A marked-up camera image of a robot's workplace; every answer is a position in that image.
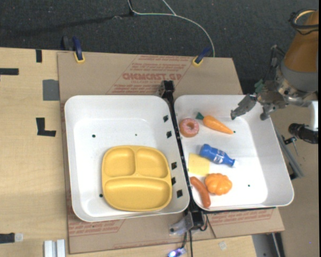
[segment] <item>yellow plate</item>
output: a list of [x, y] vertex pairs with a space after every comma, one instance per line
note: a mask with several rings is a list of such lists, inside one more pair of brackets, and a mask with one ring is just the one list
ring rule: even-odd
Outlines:
[[162, 209], [172, 196], [167, 159], [150, 147], [110, 148], [102, 159], [102, 189], [107, 203], [116, 209]]

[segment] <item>toy pumpkin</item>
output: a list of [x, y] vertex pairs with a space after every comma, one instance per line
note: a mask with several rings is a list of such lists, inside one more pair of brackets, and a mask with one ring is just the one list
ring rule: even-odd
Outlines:
[[226, 194], [232, 188], [232, 182], [226, 175], [221, 173], [211, 173], [204, 180], [205, 185], [210, 193], [216, 195]]

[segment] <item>white cable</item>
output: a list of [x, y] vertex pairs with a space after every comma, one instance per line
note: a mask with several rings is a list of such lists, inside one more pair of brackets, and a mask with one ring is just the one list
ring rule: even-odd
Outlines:
[[173, 17], [177, 17], [177, 18], [180, 18], [180, 19], [183, 19], [183, 20], [186, 20], [188, 22], [191, 22], [193, 23], [194, 25], [198, 26], [205, 34], [206, 36], [208, 37], [209, 41], [210, 41], [210, 44], [212, 46], [212, 51], [213, 51], [213, 57], [215, 57], [215, 48], [214, 48], [214, 44], [213, 44], [213, 41], [211, 39], [211, 37], [209, 36], [208, 32], [200, 25], [198, 24], [197, 22], [195, 21], [192, 21], [186, 17], [183, 17], [183, 16], [180, 16], [180, 15], [177, 15], [173, 10], [172, 8], [167, 4], [167, 2], [165, 0], [162, 0], [164, 2], [164, 4], [169, 8], [169, 10], [172, 12], [172, 14], [170, 13], [153, 13], [153, 12], [150, 12], [150, 13], [141, 13], [141, 12], [137, 12], [135, 11], [133, 8], [132, 8], [132, 5], [131, 3], [129, 2], [129, 0], [127, 0], [127, 3], [128, 3], [128, 7], [129, 9], [136, 15], [139, 15], [139, 16], [173, 16]]

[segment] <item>blue bottle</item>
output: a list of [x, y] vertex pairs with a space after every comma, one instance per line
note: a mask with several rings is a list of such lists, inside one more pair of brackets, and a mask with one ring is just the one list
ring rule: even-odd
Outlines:
[[209, 159], [213, 163], [227, 164], [231, 167], [234, 165], [235, 162], [235, 159], [229, 158], [229, 156], [225, 152], [217, 148], [212, 148], [206, 143], [201, 147], [200, 156]]

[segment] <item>brown sausage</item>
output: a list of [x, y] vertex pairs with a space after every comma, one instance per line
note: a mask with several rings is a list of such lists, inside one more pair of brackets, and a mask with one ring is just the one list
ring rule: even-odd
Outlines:
[[190, 182], [198, 190], [201, 196], [203, 206], [205, 208], [210, 207], [211, 202], [210, 202], [210, 197], [206, 186], [196, 177], [191, 177]]

